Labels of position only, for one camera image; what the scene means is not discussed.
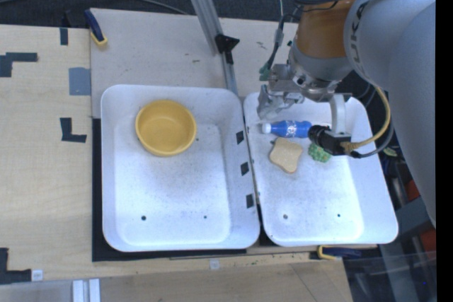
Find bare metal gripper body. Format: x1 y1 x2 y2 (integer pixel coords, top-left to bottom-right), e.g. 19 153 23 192
267 63 343 103

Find blue plastic bottle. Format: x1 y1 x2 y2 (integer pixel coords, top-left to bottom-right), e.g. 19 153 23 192
261 120 314 139

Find tan bread slice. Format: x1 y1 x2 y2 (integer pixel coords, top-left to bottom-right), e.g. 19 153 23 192
268 137 304 175

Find green grapes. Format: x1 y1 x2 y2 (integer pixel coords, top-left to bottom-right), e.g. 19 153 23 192
307 141 333 164

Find yellow bowl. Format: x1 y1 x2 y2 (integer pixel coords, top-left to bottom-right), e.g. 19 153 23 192
134 99 198 158

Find white plastic tray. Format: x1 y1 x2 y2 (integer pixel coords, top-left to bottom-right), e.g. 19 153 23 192
242 91 400 248
101 83 261 253

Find pale wood board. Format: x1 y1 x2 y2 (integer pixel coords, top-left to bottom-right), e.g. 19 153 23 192
88 7 382 277

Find black cylinder on white bracket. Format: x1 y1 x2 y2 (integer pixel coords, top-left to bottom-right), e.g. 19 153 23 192
306 93 353 157

